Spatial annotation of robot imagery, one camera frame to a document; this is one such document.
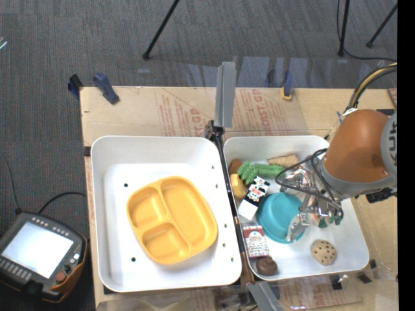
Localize thin black and white rod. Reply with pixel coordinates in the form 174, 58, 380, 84
212, 133, 256, 286

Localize green toy pea pods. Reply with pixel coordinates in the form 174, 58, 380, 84
237, 160, 285, 185

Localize teal bowl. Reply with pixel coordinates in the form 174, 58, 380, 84
255, 192, 307, 244

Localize black tripod stand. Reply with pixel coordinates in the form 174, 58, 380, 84
141, 0, 188, 61
337, 0, 398, 58

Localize yellow divided plate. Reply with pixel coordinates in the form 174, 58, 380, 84
126, 176, 219, 266

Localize white plastic tray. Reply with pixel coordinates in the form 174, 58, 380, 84
222, 135, 371, 282
89, 135, 243, 294

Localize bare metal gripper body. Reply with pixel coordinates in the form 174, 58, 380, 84
299, 191, 342, 224

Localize brown toy sausage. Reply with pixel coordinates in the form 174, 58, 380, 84
228, 158, 244, 176

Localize black cylinder on white bracket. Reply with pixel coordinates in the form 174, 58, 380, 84
365, 186, 397, 204

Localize tan biscuit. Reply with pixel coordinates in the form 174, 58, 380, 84
267, 154, 300, 170

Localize black block with thin wires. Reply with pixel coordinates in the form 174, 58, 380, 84
204, 119, 226, 143

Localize chocolate brown doughnut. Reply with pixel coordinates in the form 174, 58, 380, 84
255, 255, 279, 277

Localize chocolate chip cookie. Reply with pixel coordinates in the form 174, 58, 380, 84
310, 239, 338, 267

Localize yellow toy waffle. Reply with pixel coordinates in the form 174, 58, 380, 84
229, 173, 248, 200

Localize brown cardboard board red print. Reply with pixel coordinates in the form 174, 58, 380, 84
79, 86, 398, 311

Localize red and white carton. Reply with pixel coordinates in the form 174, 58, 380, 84
242, 224, 270, 259

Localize cow print milk carton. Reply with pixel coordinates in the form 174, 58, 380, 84
237, 175, 271, 221

